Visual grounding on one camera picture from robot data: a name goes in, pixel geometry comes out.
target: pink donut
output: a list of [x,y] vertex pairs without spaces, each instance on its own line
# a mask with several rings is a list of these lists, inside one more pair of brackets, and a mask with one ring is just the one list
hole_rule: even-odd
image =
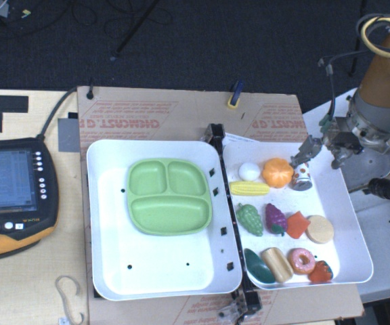
[[310,274],[316,267],[316,259],[305,248],[293,249],[288,256],[288,260],[296,274]]

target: toy egg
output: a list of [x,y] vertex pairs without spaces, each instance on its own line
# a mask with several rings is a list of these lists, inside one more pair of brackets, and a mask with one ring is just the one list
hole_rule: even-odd
[[254,162],[245,162],[238,170],[238,175],[244,181],[254,181],[260,176],[260,174],[261,169]]

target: black bracket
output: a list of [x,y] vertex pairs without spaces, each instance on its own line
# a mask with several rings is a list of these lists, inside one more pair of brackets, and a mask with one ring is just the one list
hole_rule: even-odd
[[234,229],[234,235],[236,237],[236,244],[238,249],[238,255],[240,258],[240,264],[242,266],[242,291],[244,294],[244,298],[246,301],[247,310],[245,315],[252,315],[257,313],[261,309],[261,301],[258,295],[258,292],[255,290],[254,284],[251,282],[251,280],[248,277],[247,271],[246,271],[246,264],[244,262],[244,255],[243,255],[243,248],[242,248],[242,241],[240,240],[240,234],[238,231],[237,226],[237,218],[236,214],[234,212],[234,206],[231,200],[231,193],[230,193],[230,185],[228,184],[228,178],[227,178],[227,171],[225,168],[225,162],[223,161],[223,144],[222,140],[225,137],[225,129],[223,128],[222,124],[210,124],[207,127],[207,130],[204,135],[204,141],[208,144],[212,145],[218,155],[221,162],[221,170],[222,170],[222,176],[223,176],[223,182],[225,184],[225,191],[227,194],[227,201],[228,201],[228,207],[230,210],[230,215],[233,223],[233,229]]

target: green divided plate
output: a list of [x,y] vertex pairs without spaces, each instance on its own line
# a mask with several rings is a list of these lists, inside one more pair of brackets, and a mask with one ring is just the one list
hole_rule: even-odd
[[192,234],[211,221],[209,185],[194,163],[174,158],[144,159],[127,176],[127,202],[135,226],[146,234]]

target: black floor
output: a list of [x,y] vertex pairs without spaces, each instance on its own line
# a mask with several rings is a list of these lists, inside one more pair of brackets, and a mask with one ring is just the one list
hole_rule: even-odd
[[337,320],[335,325],[390,325],[390,299],[367,303],[364,311],[362,317]]
[[[293,93],[303,112],[328,101],[318,60],[355,50],[362,14],[390,0],[9,0],[0,16],[0,89],[75,85]],[[112,60],[115,52],[119,57]],[[357,87],[371,56],[334,65],[335,92]]]

